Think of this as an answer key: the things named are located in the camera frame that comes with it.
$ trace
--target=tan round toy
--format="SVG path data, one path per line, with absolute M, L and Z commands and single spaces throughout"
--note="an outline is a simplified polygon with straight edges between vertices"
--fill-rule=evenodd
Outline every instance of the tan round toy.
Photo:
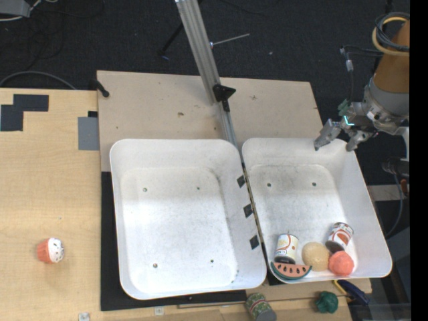
M 313 271 L 328 269 L 330 252 L 327 247 L 315 241 L 307 243 L 302 249 L 302 259 L 306 265 L 311 265 Z

